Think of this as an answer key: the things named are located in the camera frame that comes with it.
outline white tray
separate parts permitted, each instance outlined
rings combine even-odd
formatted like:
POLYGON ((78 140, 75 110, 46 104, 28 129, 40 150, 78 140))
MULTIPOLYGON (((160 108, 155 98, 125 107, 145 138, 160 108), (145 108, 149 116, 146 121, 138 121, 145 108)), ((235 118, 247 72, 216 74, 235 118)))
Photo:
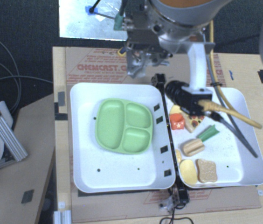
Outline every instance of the white tray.
MULTIPOLYGON (((213 88, 208 88, 213 91, 213 101, 219 104, 217 96, 213 88)), ((232 106, 241 114, 249 117, 249 111, 241 92, 234 88, 222 88, 223 93, 232 104, 232 106)), ((167 99, 168 112, 172 108, 173 103, 167 99)), ((226 114, 221 113, 229 123, 230 120, 226 114)), ((201 124, 193 133, 184 130, 172 130, 172 136, 175 148, 179 148, 182 154, 182 159, 191 159, 195 166, 197 159, 211 160, 216 163, 218 180, 215 183, 197 182, 195 185, 188 185, 191 188, 213 188, 227 186, 245 186, 245 185, 260 185, 263 184, 263 157, 258 145, 254 128, 247 125, 243 121, 234 118, 239 129, 258 154, 255 158, 247 148, 231 133, 224 125, 205 117, 201 124), (197 136, 206 130, 211 125, 220 133, 204 142, 205 149, 191 157, 186 157, 181 150, 182 145, 190 139, 197 136)))
POLYGON ((167 189, 175 171, 160 92, 151 85, 79 83, 70 91, 74 181, 83 192, 167 189), (102 148, 95 139, 100 103, 121 98, 141 103, 153 116, 152 143, 142 154, 119 154, 102 148), (157 118, 163 121, 156 123, 157 118))

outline gray panel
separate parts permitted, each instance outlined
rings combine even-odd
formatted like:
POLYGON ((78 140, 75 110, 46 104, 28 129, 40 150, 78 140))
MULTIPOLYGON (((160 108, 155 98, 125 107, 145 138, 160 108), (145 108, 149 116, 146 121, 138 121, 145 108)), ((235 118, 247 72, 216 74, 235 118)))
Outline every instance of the gray panel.
MULTIPOLYGON (((59 0, 60 37, 125 41, 127 33, 114 31, 114 20, 86 12, 96 0, 59 0)), ((115 17, 121 0, 101 0, 98 13, 115 17)))

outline cardboard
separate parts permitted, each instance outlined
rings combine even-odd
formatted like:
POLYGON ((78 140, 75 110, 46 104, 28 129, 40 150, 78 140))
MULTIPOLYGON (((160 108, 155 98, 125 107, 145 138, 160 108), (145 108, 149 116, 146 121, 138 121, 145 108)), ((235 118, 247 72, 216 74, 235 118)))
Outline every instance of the cardboard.
MULTIPOLYGON (((165 73, 167 81, 189 82, 187 55, 174 55, 169 61, 169 67, 148 67, 146 77, 132 79, 127 76, 125 71, 125 57, 118 56, 116 49, 66 48, 72 223, 154 217, 168 214, 167 211, 159 208, 159 203, 169 197, 167 190, 91 195, 78 191, 73 181, 69 94, 71 87, 78 82, 149 84, 155 73, 165 73)), ((217 54, 215 54, 215 67, 220 83, 225 86, 226 83, 217 54)), ((254 186, 195 189, 189 191, 189 196, 190 203, 184 209, 176 210, 176 214, 261 207, 257 189, 254 186)))

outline blue mark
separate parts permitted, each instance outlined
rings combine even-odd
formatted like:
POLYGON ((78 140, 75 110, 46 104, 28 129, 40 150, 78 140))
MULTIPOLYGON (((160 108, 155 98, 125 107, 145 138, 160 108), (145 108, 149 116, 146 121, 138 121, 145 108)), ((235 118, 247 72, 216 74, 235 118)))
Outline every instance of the blue mark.
POLYGON ((229 73, 230 73, 231 80, 234 80, 232 71, 229 70, 229 73))
POLYGON ((97 8, 97 7, 94 9, 94 13, 90 13, 90 12, 89 12, 89 9, 90 9, 90 8, 92 8, 92 6, 86 6, 86 7, 85 7, 85 11, 86 11, 86 13, 87 13, 89 16, 93 16, 93 15, 95 15, 95 13, 98 13, 98 8, 97 8))

